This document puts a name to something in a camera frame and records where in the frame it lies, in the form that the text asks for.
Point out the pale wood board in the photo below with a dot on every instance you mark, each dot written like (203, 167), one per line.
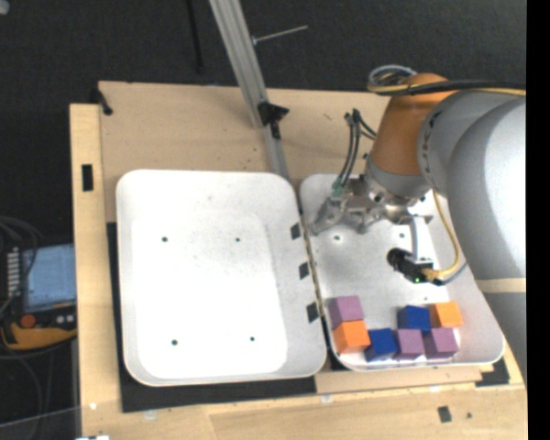
(179, 131)

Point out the orange cube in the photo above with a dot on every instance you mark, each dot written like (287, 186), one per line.
(447, 314)
(352, 336)

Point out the blue cube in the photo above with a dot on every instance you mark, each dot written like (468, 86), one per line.
(381, 344)
(414, 317)

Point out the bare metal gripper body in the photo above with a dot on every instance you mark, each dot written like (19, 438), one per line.
(364, 202)

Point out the white plastic tray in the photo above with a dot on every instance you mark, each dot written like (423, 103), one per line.
(211, 282)
(371, 273)

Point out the purple cube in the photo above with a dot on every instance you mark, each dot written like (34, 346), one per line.
(347, 310)
(441, 343)
(410, 343)

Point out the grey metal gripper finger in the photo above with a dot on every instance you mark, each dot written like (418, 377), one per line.
(323, 218)
(363, 225)

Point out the black cylinder on white bracket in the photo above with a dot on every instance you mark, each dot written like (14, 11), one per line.
(405, 261)

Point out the thin black and white rod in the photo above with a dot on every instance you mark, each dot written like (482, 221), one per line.
(309, 251)

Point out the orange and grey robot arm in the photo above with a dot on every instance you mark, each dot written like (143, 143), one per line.
(481, 163)

